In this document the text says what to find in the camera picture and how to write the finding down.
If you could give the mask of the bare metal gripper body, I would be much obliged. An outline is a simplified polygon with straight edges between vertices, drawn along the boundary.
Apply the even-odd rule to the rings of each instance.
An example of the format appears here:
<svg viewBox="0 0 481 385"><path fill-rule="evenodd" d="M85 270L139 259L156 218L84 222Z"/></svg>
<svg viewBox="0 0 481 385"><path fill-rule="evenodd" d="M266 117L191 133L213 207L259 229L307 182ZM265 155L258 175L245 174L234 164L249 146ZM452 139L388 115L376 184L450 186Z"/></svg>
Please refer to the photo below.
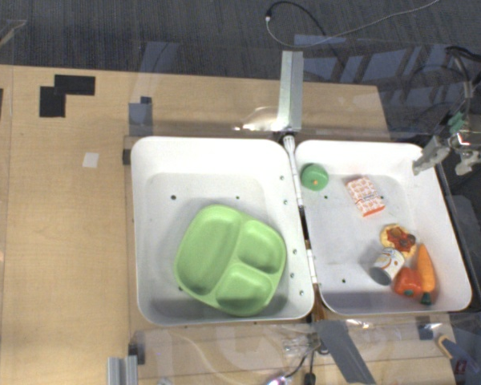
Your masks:
<svg viewBox="0 0 481 385"><path fill-rule="evenodd" d="M481 153L481 132L460 129L451 136L450 146L460 152Z"/></svg>

